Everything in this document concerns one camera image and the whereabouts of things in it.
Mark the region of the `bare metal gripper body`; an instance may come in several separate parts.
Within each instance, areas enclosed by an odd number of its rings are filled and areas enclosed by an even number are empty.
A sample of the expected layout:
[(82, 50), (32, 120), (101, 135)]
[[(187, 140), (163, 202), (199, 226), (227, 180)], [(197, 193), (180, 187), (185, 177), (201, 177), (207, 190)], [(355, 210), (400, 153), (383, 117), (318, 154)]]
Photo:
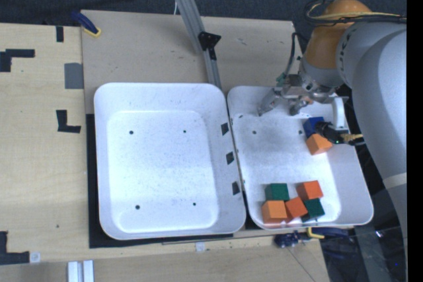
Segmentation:
[(279, 87), (282, 96), (292, 100), (306, 100), (319, 103), (330, 102), (330, 97), (335, 93), (338, 85), (324, 83), (305, 73), (285, 74), (279, 77)]

